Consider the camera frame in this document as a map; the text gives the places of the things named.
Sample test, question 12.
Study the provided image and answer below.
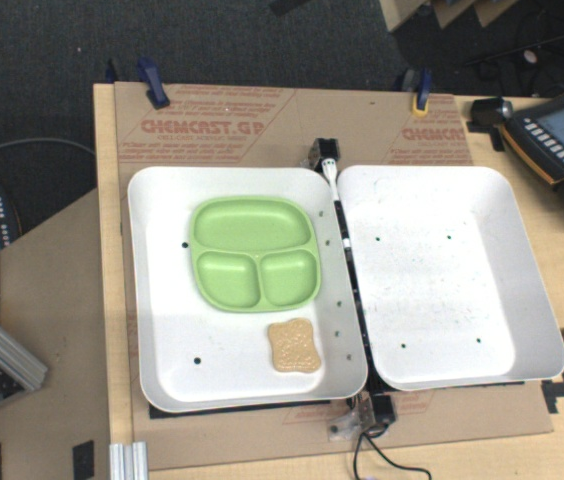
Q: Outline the green divided plate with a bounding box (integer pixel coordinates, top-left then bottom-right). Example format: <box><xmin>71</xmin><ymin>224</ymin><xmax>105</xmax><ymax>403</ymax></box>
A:
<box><xmin>189</xmin><ymin>195</ymin><xmax>322</xmax><ymax>313</ymax></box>

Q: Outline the thin black and white rod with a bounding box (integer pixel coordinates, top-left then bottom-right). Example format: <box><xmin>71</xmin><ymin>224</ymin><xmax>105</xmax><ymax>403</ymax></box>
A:
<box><xmin>319</xmin><ymin>160</ymin><xmax>376</xmax><ymax>394</ymax></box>

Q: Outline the brown cardboard board red print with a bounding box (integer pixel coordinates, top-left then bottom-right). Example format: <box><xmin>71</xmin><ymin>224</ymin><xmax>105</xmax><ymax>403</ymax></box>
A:
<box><xmin>113</xmin><ymin>81</ymin><xmax>556</xmax><ymax>472</ymax></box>

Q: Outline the tan toy bread slice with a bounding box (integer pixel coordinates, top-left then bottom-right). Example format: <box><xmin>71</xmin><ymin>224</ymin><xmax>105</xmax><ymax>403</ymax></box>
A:
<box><xmin>267</xmin><ymin>317</ymin><xmax>323</xmax><ymax>375</ymax></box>

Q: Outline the white plastic tray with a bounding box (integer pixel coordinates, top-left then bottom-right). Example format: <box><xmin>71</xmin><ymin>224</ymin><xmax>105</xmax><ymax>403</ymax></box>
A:
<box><xmin>126</xmin><ymin>165</ymin><xmax>369</xmax><ymax>414</ymax></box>
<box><xmin>335</xmin><ymin>164</ymin><xmax>564</xmax><ymax>392</ymax></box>

